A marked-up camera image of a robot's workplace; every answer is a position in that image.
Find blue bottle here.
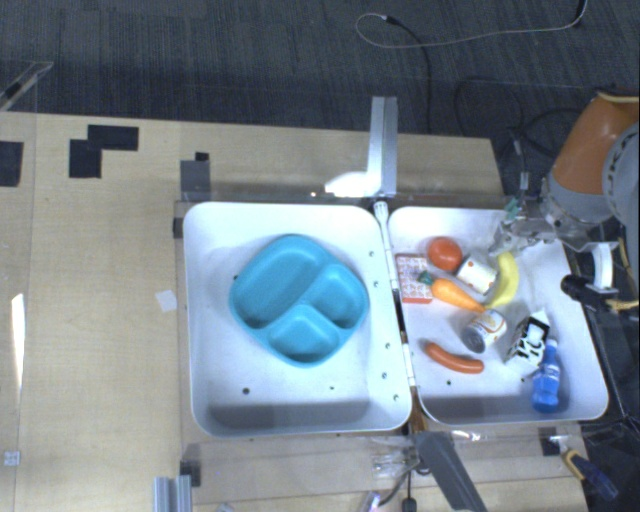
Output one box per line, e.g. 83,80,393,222
530,338,562,415

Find black and white carton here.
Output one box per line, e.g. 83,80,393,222
501,309,552,365

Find orange sausage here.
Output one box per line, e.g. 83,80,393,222
424,340,486,375

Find orange carrot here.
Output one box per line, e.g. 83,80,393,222
416,270,487,315

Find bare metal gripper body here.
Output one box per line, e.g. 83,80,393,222
498,210,558,247

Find orange toy tomato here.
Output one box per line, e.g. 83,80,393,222
426,236,464,274

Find blue divided plate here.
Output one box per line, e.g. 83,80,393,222
228,233,372,370

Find yellow banana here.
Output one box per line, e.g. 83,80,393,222
481,250,521,310

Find white plastic tray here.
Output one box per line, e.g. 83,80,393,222
387,205,611,426
181,201,414,440

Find orange and white biscuit packet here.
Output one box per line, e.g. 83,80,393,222
394,253,434,306

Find black cylinder on white bracket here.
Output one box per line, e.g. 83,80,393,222
559,241,621,310

